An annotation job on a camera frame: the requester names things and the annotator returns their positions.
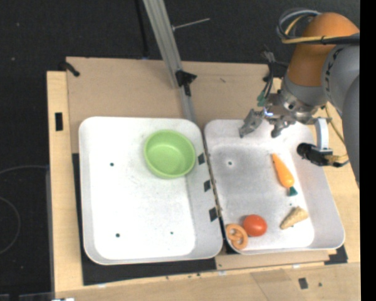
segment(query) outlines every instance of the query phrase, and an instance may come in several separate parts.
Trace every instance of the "black floor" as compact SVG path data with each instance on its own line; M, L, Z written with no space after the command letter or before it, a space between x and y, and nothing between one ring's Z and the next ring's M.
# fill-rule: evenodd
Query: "black floor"
M275 35L280 14L293 7L334 11L360 27L360 0L164 0L183 60L264 63L264 45L279 61L292 47ZM160 59L144 11L149 58ZM0 254L0 293L49 291L50 259L45 170L49 164L45 74L66 56L141 58L145 50L134 0L0 0L0 198L19 212L21 230ZM17 231L0 199L0 249Z

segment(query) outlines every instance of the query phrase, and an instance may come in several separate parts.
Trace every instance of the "black clip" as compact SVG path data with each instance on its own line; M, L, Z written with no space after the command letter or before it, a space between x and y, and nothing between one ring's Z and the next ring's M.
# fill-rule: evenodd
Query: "black clip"
M182 70L178 70L175 73L175 77L177 78L178 86L182 87L184 86L184 91L187 96L191 95L191 89L189 88L189 85L195 80L197 77L196 75L193 75L191 73L187 73Z

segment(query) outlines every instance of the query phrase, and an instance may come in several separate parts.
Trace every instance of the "toy tomato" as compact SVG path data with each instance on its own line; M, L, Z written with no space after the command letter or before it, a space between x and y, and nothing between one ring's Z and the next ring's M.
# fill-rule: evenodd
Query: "toy tomato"
M252 214L244 219L243 228L249 236L261 236L268 229L268 224L261 216Z

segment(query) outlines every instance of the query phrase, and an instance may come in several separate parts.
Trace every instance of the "metal pole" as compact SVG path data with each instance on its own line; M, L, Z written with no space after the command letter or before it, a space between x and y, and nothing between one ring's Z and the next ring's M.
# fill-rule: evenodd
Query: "metal pole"
M173 30L167 14L164 0L143 0L145 8L155 34L160 54L169 71L171 83L179 89L184 117L196 123L194 107L191 96L181 88L176 78L176 73L182 71L180 55L175 43Z

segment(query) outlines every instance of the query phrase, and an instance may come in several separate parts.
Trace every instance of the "orange carrot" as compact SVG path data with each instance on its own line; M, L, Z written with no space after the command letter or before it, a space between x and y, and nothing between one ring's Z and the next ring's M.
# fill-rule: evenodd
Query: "orange carrot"
M295 182L294 177L287 168L286 164L284 164L284 162L274 153L271 155L271 157L273 158L274 166L281 185L290 189L290 196L298 194L296 189L293 187Z

